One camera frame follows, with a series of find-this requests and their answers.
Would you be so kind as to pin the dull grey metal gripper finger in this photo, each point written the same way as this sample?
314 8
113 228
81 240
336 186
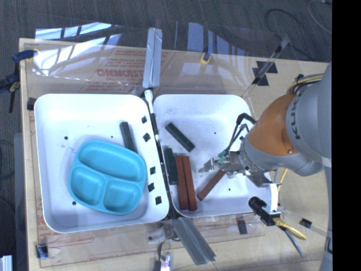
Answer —
208 166

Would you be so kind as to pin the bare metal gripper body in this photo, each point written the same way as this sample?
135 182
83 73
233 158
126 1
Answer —
234 164

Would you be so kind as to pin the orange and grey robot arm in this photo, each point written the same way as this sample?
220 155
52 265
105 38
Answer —
304 123

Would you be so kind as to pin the brown rectangular block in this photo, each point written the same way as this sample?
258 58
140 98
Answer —
181 185
190 185
210 186

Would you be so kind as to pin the dark green rectangular block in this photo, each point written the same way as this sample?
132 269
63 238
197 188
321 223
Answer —
128 137
171 166
180 137

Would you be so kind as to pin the white plastic tray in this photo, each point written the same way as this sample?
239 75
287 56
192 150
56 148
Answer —
208 117
84 117

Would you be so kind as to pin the blue divided plate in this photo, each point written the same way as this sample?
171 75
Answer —
107 176

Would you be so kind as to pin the brown cardboard board red print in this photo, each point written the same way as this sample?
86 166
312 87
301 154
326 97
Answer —
118 72

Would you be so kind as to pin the black cylinder on white bracket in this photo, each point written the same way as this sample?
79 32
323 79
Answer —
263 209

